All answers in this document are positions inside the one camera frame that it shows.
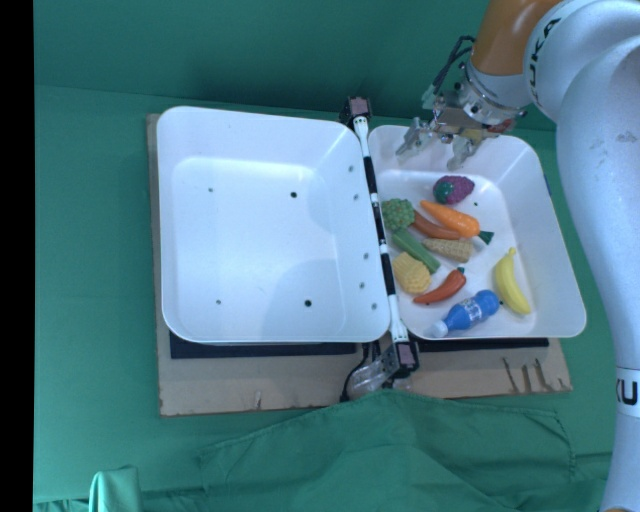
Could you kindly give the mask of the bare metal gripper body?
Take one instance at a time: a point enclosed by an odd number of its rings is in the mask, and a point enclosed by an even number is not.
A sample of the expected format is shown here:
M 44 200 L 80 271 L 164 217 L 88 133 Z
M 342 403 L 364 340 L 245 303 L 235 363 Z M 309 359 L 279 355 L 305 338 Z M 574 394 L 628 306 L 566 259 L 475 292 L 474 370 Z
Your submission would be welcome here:
M 441 138 L 459 136 L 478 144 L 515 126 L 518 108 L 499 105 L 461 83 L 456 86 L 454 90 L 438 93 L 433 100 L 432 131 Z

